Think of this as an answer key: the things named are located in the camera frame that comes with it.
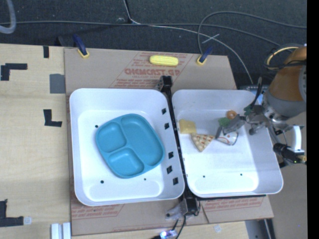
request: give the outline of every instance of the white tray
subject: white tray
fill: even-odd
[[[194,121],[197,133],[215,135],[219,118],[228,110],[243,115],[253,99],[254,95],[244,90],[179,90],[172,102],[177,121]],[[233,146],[213,140],[203,152],[197,150],[189,134],[178,130],[187,184],[195,195],[231,197],[281,190],[283,179],[268,130],[249,135],[249,128],[246,124],[239,129]]]
[[[96,126],[126,114],[143,116],[165,148],[164,161],[134,178],[113,174],[95,143]],[[79,89],[70,97],[75,194],[88,206],[178,198],[184,180],[165,96],[156,90]]]

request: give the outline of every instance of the black fabric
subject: black fabric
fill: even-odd
[[[17,21],[130,22],[123,0],[14,0],[13,3]],[[307,0],[127,0],[127,3],[131,19],[137,23],[199,24],[210,13],[237,11],[286,24],[307,25]],[[0,21],[8,22],[5,0],[0,0],[0,4],[3,8]],[[216,38],[222,43],[211,40],[202,44],[202,49],[212,46],[212,55],[228,56],[238,87],[251,84],[242,62],[256,84],[260,74],[267,73],[263,61],[276,44],[303,45],[307,42],[305,29],[278,25],[244,15],[218,14],[208,18],[205,23],[219,27],[203,26],[201,32],[208,36],[218,35]],[[246,31],[264,39],[222,26]],[[198,26],[176,27],[194,32],[198,29]],[[18,24],[13,34],[0,33],[0,42],[55,45],[56,40],[63,40],[63,45],[73,46],[74,33],[81,37],[87,48],[199,53],[195,33],[136,24],[121,27],[62,23]],[[200,41],[206,39],[207,37],[201,37]],[[271,76],[265,80],[264,84],[267,84]]]

